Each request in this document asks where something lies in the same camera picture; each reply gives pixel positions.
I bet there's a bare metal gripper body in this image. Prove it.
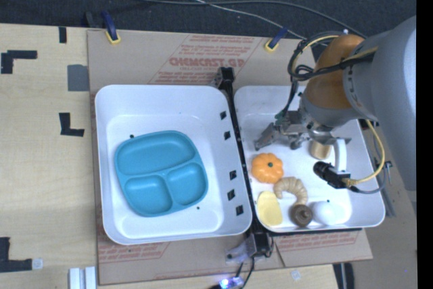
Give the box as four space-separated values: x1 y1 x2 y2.
273 110 352 146

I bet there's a beige toy cylinder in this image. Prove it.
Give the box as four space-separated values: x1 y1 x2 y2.
308 139 333 160

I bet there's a thin black rod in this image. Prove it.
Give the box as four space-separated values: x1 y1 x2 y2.
224 81 263 238

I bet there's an orange toy pumpkin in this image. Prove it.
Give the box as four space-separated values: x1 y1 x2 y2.
250 152 285 185

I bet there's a beige toy croissant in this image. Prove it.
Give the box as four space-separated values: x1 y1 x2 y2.
273 176 309 208

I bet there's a pale yellow oval toy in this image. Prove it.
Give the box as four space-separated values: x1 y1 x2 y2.
256 190 284 227

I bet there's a brown toy mushroom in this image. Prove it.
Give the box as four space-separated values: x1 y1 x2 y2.
289 203 314 228

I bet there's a white toy egg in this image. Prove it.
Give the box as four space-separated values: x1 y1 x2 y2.
311 200 346 226

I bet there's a white plastic tray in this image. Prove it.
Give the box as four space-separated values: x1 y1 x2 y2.
233 85 386 234
94 84 253 246

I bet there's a blue divided plate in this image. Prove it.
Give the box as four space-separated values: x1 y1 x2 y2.
113 130 209 218

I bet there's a brown cardboard board red print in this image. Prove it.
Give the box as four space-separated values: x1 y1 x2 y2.
86 29 374 286

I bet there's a black cylinder on white bracket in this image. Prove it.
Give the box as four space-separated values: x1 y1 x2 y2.
313 138 353 190

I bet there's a black block with thin wires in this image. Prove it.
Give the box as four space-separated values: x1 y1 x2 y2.
252 232 273 257
215 66 235 91

